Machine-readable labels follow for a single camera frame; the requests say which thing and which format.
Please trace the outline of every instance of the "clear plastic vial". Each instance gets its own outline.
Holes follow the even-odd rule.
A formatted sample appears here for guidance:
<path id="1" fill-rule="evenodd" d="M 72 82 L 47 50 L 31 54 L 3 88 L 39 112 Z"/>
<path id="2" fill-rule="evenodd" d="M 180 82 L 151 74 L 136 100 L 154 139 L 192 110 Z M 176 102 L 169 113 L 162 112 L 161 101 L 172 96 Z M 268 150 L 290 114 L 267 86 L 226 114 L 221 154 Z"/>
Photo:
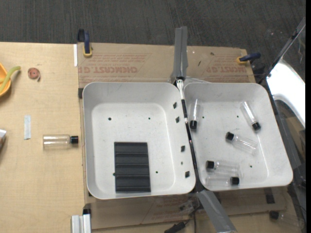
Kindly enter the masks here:
<path id="1" fill-rule="evenodd" d="M 227 132 L 225 136 L 226 140 L 230 142 L 233 146 L 242 149 L 252 155 L 256 154 L 257 142 L 254 142 L 248 138 L 242 137 L 231 132 Z"/>
<path id="2" fill-rule="evenodd" d="M 287 227 L 290 226 L 293 228 L 299 228 L 301 230 L 305 227 L 305 221 L 302 218 L 284 211 L 270 211 L 269 216 L 272 221 L 284 224 L 284 226 Z"/>
<path id="3" fill-rule="evenodd" d="M 198 99 L 195 100 L 193 104 L 190 106 L 190 128 L 195 130 L 198 125 L 199 116 L 200 116 L 201 106 L 199 104 Z"/>
<path id="4" fill-rule="evenodd" d="M 206 178 L 206 185 L 210 186 L 237 186 L 239 184 L 240 179 L 237 176 L 213 173 Z"/>
<path id="5" fill-rule="evenodd" d="M 228 176 L 241 176 L 239 163 L 228 161 L 206 161 L 206 171 L 208 173 L 222 173 Z"/>
<path id="6" fill-rule="evenodd" d="M 44 149 L 68 149 L 72 144 L 79 143 L 78 136 L 68 134 L 46 134 L 43 135 Z"/>
<path id="7" fill-rule="evenodd" d="M 240 109 L 242 110 L 242 113 L 249 125 L 252 126 L 253 130 L 258 132 L 261 129 L 261 125 L 258 123 L 257 118 L 255 117 L 255 114 L 250 107 L 248 102 L 243 102 L 240 105 Z"/>

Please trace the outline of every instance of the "yellow bowl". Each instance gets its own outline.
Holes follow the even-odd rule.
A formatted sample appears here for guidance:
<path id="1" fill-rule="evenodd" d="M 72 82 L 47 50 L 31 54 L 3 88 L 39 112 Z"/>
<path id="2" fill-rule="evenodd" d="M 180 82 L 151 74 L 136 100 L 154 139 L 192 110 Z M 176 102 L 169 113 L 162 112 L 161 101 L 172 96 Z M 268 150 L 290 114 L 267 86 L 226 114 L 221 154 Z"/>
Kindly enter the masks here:
<path id="1" fill-rule="evenodd" d="M 4 66 L 0 63 L 0 80 L 4 79 L 7 75 L 7 71 L 5 70 Z M 11 86 L 11 79 L 6 83 L 4 90 L 0 93 L 0 97 L 2 97 L 9 89 Z"/>

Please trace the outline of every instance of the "small bottle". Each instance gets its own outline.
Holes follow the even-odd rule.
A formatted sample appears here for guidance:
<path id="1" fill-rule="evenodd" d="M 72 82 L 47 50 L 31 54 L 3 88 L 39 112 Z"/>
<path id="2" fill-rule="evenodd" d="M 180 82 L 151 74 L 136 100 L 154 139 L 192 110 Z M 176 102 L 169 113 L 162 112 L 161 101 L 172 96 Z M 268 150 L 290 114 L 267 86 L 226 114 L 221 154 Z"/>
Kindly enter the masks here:
<path id="1" fill-rule="evenodd" d="M 68 134 L 47 134 L 43 136 L 44 149 L 68 149 L 72 144 L 78 144 L 78 136 Z"/>
<path id="2" fill-rule="evenodd" d="M 228 176 L 241 176 L 240 165 L 234 162 L 228 161 L 206 161 L 205 168 L 208 173 L 222 173 L 228 174 Z"/>
<path id="3" fill-rule="evenodd" d="M 201 111 L 201 106 L 198 102 L 198 99 L 190 106 L 190 128 L 196 130 L 198 121 L 199 121 L 199 114 Z"/>
<path id="4" fill-rule="evenodd" d="M 269 216 L 273 222 L 284 224 L 287 227 L 299 228 L 300 230 L 305 227 L 305 221 L 302 218 L 284 211 L 270 211 Z"/>
<path id="5" fill-rule="evenodd" d="M 240 109 L 242 110 L 247 123 L 253 127 L 254 131 L 258 132 L 261 129 L 261 125 L 258 123 L 258 120 L 256 119 L 255 114 L 249 103 L 246 101 L 241 103 Z"/>
<path id="6" fill-rule="evenodd" d="M 237 186 L 240 184 L 240 179 L 237 176 L 216 173 L 208 175 L 205 181 L 206 185 L 210 186 Z"/>
<path id="7" fill-rule="evenodd" d="M 225 138 L 233 146 L 240 148 L 240 149 L 242 149 L 242 150 L 244 150 L 244 151 L 246 151 L 252 155 L 256 154 L 256 149 L 257 149 L 257 145 L 258 145 L 256 142 L 254 142 L 248 138 L 242 137 L 240 135 L 233 134 L 231 132 L 227 132 Z"/>

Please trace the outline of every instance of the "black cap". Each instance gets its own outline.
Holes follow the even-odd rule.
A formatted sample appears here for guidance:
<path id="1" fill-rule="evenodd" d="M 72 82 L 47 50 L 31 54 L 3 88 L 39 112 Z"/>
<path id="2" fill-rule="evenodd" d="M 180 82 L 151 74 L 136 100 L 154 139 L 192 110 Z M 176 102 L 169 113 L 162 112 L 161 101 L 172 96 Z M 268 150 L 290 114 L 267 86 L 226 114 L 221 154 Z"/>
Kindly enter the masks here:
<path id="1" fill-rule="evenodd" d="M 73 144 L 75 144 L 75 143 L 79 143 L 79 137 L 78 136 L 71 136 L 70 137 L 70 143 L 73 143 Z"/>
<path id="2" fill-rule="evenodd" d="M 205 168 L 206 169 L 213 169 L 215 166 L 215 163 L 213 161 L 206 161 Z"/>
<path id="3" fill-rule="evenodd" d="M 225 138 L 229 141 L 232 141 L 234 138 L 234 134 L 231 132 L 227 132 L 227 134 L 225 135 Z"/>
<path id="4" fill-rule="evenodd" d="M 277 220 L 278 217 L 280 216 L 280 213 L 277 211 L 270 211 L 269 212 L 269 216 L 271 219 Z"/>
<path id="5" fill-rule="evenodd" d="M 258 131 L 261 129 L 261 125 L 258 122 L 254 122 L 252 126 L 255 131 Z"/>
<path id="6" fill-rule="evenodd" d="M 190 128 L 193 130 L 196 130 L 196 126 L 198 125 L 198 122 L 195 120 L 190 121 Z"/>
<path id="7" fill-rule="evenodd" d="M 240 183 L 239 177 L 231 177 L 230 181 L 231 181 L 231 185 L 238 185 Z"/>

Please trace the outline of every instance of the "yellow object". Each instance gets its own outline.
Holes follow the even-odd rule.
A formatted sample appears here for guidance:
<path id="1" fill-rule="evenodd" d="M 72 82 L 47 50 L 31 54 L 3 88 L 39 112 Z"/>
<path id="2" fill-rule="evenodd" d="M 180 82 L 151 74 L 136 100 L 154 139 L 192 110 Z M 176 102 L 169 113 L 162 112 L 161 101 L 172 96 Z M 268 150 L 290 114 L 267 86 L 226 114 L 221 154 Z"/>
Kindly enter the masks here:
<path id="1" fill-rule="evenodd" d="M 86 50 L 85 50 L 84 45 L 83 45 L 83 56 L 86 58 L 92 56 L 92 47 L 91 46 L 89 47 L 89 53 L 86 53 Z"/>
<path id="2" fill-rule="evenodd" d="M 11 75 L 17 70 L 20 70 L 20 67 L 14 67 L 9 72 L 7 72 L 3 65 L 0 63 L 0 97 L 9 90 L 11 86 Z"/>
<path id="3" fill-rule="evenodd" d="M 240 61 L 240 58 L 241 58 L 241 57 L 238 57 L 238 58 L 237 58 L 238 64 L 239 64 L 239 65 L 246 65 L 246 64 L 247 64 L 247 61 Z"/>

